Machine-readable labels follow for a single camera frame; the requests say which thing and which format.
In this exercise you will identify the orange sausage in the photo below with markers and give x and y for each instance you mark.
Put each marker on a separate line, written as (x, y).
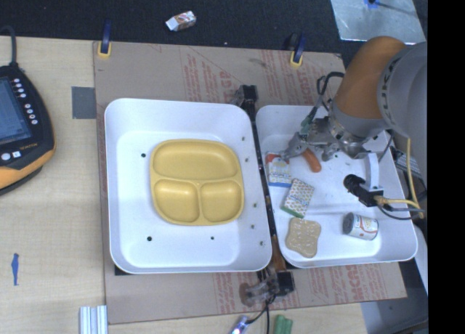
(314, 163)

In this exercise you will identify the yellow divided plate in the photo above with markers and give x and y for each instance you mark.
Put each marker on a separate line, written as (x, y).
(196, 180)

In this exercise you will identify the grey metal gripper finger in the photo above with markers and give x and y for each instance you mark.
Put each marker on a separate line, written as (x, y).
(330, 152)
(295, 146)

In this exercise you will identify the tan bread slice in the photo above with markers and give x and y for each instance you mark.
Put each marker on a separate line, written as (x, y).
(303, 238)

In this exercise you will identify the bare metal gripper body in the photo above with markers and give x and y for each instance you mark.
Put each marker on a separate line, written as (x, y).
(328, 134)

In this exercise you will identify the brown cardboard board, red print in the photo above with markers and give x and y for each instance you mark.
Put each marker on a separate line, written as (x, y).
(145, 71)

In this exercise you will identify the small brown and white packet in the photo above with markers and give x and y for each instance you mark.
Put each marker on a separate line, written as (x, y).
(181, 21)

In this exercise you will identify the white carton with red top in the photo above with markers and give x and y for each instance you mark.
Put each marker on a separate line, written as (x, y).
(279, 173)

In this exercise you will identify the black cylinder on white bracket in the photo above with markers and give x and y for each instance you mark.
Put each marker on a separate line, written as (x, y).
(363, 189)

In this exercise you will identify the white plastic tray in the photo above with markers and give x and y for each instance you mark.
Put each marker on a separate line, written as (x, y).
(130, 180)
(334, 252)

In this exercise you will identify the green and white dotted packet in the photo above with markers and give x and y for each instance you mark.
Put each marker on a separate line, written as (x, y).
(298, 198)

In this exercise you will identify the green toy vegetable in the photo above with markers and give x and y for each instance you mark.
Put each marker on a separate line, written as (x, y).
(283, 325)

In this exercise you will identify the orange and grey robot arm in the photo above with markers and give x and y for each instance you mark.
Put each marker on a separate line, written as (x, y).
(363, 85)

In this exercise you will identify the small white can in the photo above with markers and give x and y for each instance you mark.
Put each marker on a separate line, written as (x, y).
(363, 227)

